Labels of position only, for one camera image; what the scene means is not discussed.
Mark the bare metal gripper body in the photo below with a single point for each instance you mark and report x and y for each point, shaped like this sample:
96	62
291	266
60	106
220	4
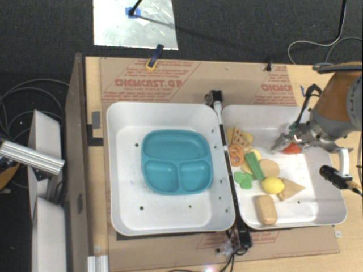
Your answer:
304	136

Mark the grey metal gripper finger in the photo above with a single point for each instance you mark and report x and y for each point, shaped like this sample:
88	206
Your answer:
305	147
279	144

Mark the red tomato slice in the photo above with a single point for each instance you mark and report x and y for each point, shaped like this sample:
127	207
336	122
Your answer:
291	149

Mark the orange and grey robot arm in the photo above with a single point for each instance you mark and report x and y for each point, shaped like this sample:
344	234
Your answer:
334	101

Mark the round tan biscuit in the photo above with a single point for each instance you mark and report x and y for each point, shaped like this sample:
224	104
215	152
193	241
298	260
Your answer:
270	168

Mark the yellow potato chip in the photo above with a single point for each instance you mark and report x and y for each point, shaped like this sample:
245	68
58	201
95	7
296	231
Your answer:
248	137

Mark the green celery stick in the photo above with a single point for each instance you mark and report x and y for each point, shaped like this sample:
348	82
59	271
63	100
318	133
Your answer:
254	166

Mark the orange pizza slice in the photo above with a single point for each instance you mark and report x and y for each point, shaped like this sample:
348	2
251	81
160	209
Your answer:
238	136

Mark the yellow lemon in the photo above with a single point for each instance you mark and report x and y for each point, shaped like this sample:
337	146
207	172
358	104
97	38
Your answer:
272	185

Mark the tan triangular bread wedge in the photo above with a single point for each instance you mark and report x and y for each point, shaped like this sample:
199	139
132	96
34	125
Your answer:
292	190

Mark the orange pretzel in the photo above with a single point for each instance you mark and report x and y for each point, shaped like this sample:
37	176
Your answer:
235	153

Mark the yellow cheese wedge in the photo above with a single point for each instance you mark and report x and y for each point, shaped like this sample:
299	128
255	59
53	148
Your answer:
229	136

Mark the green lettuce leaf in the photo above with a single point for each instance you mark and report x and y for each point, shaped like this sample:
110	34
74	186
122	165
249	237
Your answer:
243	180

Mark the thin black and white rod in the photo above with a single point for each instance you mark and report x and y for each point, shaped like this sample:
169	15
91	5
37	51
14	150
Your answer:
228	163

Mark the white plastic tray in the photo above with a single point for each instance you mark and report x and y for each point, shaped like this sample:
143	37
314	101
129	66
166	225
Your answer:
130	208
317	203

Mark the tan bread loaf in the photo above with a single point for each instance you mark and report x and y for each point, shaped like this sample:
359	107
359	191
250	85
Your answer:
266	210

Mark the teal divided plate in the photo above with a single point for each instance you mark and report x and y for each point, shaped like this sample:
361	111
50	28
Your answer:
175	152

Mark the brown cardboard board red print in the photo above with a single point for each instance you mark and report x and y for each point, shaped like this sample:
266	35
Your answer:
158	78

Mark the black cylinder on white bracket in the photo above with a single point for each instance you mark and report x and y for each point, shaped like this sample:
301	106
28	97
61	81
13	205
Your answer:
337	177

